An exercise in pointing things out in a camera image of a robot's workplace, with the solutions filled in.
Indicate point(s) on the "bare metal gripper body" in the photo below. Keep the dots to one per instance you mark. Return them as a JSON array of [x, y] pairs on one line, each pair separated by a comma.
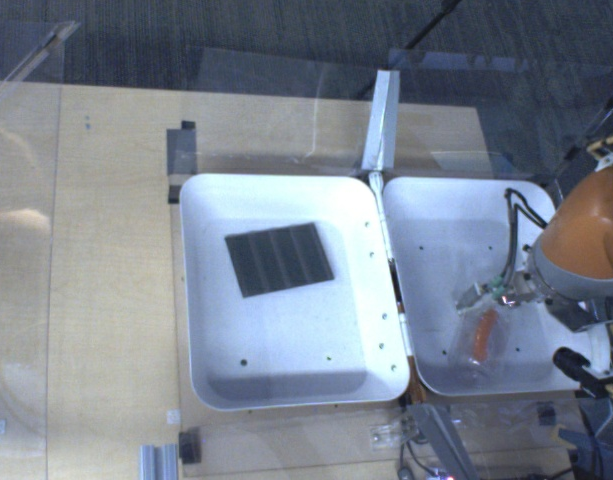
[[521, 290]]

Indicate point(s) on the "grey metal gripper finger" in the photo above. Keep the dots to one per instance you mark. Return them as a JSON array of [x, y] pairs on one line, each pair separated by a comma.
[[468, 298]]

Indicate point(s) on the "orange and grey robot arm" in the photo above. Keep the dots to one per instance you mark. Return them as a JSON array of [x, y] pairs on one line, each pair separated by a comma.
[[581, 228]]

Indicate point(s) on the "white plastic tray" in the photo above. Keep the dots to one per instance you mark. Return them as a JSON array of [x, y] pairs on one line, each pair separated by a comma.
[[436, 288], [286, 328]]

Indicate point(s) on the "orange sausage in clear packet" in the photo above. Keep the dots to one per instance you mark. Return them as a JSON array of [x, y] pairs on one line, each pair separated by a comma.
[[484, 335]]

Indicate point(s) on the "thin black and white rod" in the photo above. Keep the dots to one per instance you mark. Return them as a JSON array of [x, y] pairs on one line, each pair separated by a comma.
[[386, 240]]

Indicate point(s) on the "black ribbed flat mat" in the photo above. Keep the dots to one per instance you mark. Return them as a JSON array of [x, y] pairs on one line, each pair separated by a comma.
[[281, 260]]

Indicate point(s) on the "black cylinder on white bracket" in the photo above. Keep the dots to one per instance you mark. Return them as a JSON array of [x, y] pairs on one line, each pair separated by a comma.
[[583, 363]]

